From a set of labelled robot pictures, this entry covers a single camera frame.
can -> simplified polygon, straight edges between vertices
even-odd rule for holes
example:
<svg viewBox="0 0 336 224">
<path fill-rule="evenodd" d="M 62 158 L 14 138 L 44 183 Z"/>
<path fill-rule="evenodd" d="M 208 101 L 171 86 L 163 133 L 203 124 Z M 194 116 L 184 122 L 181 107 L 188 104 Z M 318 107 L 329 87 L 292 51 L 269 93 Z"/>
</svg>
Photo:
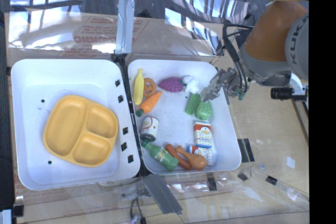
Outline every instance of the can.
<svg viewBox="0 0 336 224">
<path fill-rule="evenodd" d="M 157 118 L 151 116 L 145 117 L 142 121 L 140 139 L 148 139 L 150 142 L 155 141 L 158 127 L 159 120 Z"/>
</svg>

green bottle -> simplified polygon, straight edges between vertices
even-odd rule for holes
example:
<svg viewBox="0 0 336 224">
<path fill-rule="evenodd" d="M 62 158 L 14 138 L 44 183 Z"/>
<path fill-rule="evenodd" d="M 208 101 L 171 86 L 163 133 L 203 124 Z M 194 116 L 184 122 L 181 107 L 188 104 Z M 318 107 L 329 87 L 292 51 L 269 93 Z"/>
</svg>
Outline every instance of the green bottle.
<svg viewBox="0 0 336 224">
<path fill-rule="evenodd" d="M 147 148 L 151 157 L 165 166 L 169 171 L 174 170 L 179 163 L 179 160 L 173 157 L 167 150 L 160 146 L 153 145 L 148 139 L 145 139 L 141 143 L 141 146 Z"/>
<path fill-rule="evenodd" d="M 212 114 L 212 108 L 211 108 L 210 102 L 200 101 L 196 108 L 195 116 L 198 119 L 205 121 L 210 118 L 211 114 Z"/>
<path fill-rule="evenodd" d="M 201 100 L 201 96 L 198 93 L 192 93 L 190 95 L 189 103 L 188 103 L 188 106 L 187 106 L 187 109 L 185 110 L 185 112 L 188 115 L 193 115 L 196 111 L 196 108 L 197 108 L 200 100 Z"/>
</svg>

toy carrot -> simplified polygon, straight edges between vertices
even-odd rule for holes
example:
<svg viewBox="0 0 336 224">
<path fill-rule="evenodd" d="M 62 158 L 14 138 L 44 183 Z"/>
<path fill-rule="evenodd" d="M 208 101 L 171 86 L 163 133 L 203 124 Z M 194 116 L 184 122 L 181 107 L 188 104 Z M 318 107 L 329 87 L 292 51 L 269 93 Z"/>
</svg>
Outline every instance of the toy carrot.
<svg viewBox="0 0 336 224">
<path fill-rule="evenodd" d="M 148 113 L 150 112 L 158 102 L 160 96 L 161 96 L 162 91 L 158 91 L 154 95 L 148 97 L 145 101 L 143 101 L 140 105 L 140 109 L 136 111 L 136 115 L 138 117 L 141 117 L 143 113 Z"/>
</svg>

toy pretzel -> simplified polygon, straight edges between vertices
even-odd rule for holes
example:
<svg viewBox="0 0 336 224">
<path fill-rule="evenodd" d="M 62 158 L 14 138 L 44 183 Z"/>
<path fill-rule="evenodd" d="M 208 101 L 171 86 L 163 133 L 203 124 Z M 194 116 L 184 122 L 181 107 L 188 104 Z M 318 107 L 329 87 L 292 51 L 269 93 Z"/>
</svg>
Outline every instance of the toy pretzel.
<svg viewBox="0 0 336 224">
<path fill-rule="evenodd" d="M 150 78 L 144 79 L 143 96 L 149 97 L 156 93 L 156 84 Z"/>
</svg>

yellow divided plate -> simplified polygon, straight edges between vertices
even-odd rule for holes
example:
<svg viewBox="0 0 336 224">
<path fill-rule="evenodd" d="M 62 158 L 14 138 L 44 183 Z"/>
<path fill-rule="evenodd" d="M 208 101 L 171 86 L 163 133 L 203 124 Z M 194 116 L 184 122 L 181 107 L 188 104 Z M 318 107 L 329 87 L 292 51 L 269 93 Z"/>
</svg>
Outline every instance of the yellow divided plate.
<svg viewBox="0 0 336 224">
<path fill-rule="evenodd" d="M 55 105 L 43 141 L 59 158 L 96 167 L 110 156 L 118 135 L 118 118 L 105 106 L 77 95 L 67 95 Z"/>
</svg>

